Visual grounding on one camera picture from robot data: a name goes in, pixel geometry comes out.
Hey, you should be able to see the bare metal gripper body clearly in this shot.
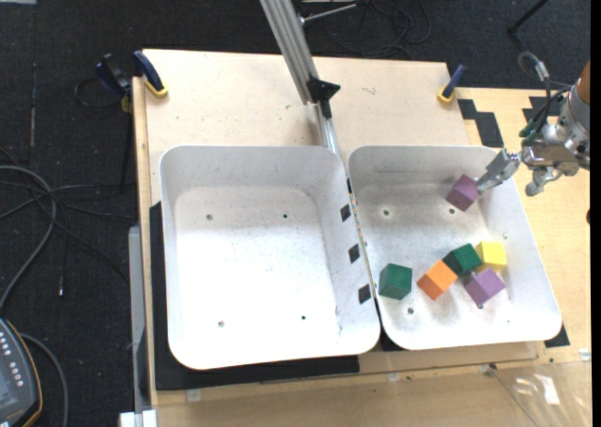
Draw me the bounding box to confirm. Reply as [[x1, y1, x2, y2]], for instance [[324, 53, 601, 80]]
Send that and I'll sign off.
[[519, 122, 592, 177]]

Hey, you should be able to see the purple cube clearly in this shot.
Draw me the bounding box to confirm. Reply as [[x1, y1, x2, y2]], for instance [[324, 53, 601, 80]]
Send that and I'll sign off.
[[462, 267, 507, 309], [445, 174, 481, 212]]

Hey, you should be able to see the yellow cube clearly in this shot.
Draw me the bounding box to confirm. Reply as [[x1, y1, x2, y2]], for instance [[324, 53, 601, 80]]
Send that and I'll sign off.
[[474, 240, 509, 273]]

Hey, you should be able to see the green cube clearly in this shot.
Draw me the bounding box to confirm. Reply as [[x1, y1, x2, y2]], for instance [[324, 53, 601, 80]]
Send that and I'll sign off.
[[441, 243, 484, 278], [378, 263, 414, 301]]

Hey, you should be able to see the white plastic tray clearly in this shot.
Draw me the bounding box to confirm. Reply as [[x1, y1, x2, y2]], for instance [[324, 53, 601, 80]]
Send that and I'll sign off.
[[347, 145, 563, 352], [158, 145, 382, 371]]

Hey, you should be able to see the orange cube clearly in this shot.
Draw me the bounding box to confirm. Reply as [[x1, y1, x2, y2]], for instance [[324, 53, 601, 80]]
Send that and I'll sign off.
[[416, 259, 459, 302]]

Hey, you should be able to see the thin black and white rod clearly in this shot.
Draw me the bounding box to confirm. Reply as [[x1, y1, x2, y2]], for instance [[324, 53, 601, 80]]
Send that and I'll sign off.
[[316, 115, 378, 298]]

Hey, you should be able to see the pale wood board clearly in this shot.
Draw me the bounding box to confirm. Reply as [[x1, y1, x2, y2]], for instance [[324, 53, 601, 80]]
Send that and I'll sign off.
[[140, 47, 540, 377]]

